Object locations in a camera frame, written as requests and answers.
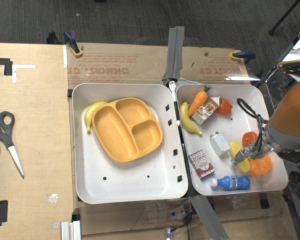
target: bottle label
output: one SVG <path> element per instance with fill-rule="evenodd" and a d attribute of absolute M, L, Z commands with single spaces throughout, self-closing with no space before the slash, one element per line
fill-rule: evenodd
<path fill-rule="evenodd" d="M 229 176 L 230 178 L 230 186 L 229 189 L 230 190 L 236 190 L 238 187 L 238 179 L 236 176 Z"/>

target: white tape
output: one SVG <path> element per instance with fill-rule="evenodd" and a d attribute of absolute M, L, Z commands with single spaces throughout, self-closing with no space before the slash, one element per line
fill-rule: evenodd
<path fill-rule="evenodd" d="M 52 228 L 55 229 L 55 230 L 58 230 L 58 229 L 60 229 L 60 225 L 61 225 L 61 223 L 59 221 L 55 221 L 52 224 Z"/>
<path fill-rule="evenodd" d="M 49 203 L 56 203 L 58 200 L 58 194 L 46 194 L 45 201 Z"/>
<path fill-rule="evenodd" d="M 66 69 L 68 67 L 68 54 L 67 54 L 67 46 L 63 45 L 63 67 Z"/>
<path fill-rule="evenodd" d="M 34 69 L 36 65 L 12 65 L 12 83 L 17 82 L 17 69 Z"/>

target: juice box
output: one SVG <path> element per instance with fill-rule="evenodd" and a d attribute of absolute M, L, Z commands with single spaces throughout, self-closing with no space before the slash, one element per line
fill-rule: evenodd
<path fill-rule="evenodd" d="M 199 125 L 202 125 L 219 108 L 220 97 L 209 97 L 196 112 L 192 119 Z"/>
<path fill-rule="evenodd" d="M 189 155 L 188 158 L 200 179 L 215 172 L 213 165 L 202 149 Z"/>

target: red tomato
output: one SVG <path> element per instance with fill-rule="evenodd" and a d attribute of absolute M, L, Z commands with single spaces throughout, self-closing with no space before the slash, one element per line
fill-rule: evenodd
<path fill-rule="evenodd" d="M 258 135 L 254 131 L 248 131 L 242 136 L 242 146 L 248 147 L 249 144 L 254 142 L 258 138 Z"/>

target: white container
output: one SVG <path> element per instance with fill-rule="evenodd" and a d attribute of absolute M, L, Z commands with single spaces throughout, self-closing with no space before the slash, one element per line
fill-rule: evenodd
<path fill-rule="evenodd" d="M 131 162 L 116 162 L 94 132 L 87 134 L 85 113 L 98 101 L 136 97 L 150 108 L 162 130 L 162 143 Z M 177 199 L 188 190 L 185 160 L 171 91 L 160 84 L 83 83 L 72 93 L 76 192 L 87 204 Z"/>
<path fill-rule="evenodd" d="M 190 167 L 191 179 L 196 191 L 205 196 L 222 196 L 239 193 L 271 192 L 283 190 L 288 184 L 288 174 L 284 161 L 276 153 L 269 154 L 273 168 L 262 176 L 254 176 L 251 173 L 243 173 L 240 168 L 231 163 L 230 155 L 217 156 L 210 144 L 210 135 L 219 132 L 229 142 L 237 141 L 241 144 L 242 136 L 246 132 L 254 131 L 258 133 L 257 120 L 245 113 L 237 104 L 237 98 L 245 100 L 257 114 L 260 114 L 265 120 L 269 119 L 267 107 L 262 93 L 258 88 L 247 84 L 211 84 L 208 91 L 210 97 L 221 97 L 233 105 L 231 116 L 222 116 L 213 113 L 202 125 L 196 124 L 198 130 L 202 131 L 202 136 L 192 134 L 182 129 L 187 154 L 193 154 L 203 150 L 210 160 L 215 171 L 213 174 L 200 179 L 195 170 Z M 190 104 L 199 91 L 204 90 L 204 85 L 183 84 L 176 90 L 178 105 L 183 102 Z M 247 190 L 224 190 L 213 189 L 210 186 L 211 178 L 221 179 L 225 176 L 248 176 L 250 179 L 250 188 Z"/>
<path fill-rule="evenodd" d="M 210 144 L 219 157 L 228 154 L 231 149 L 225 137 L 217 131 L 210 135 Z"/>

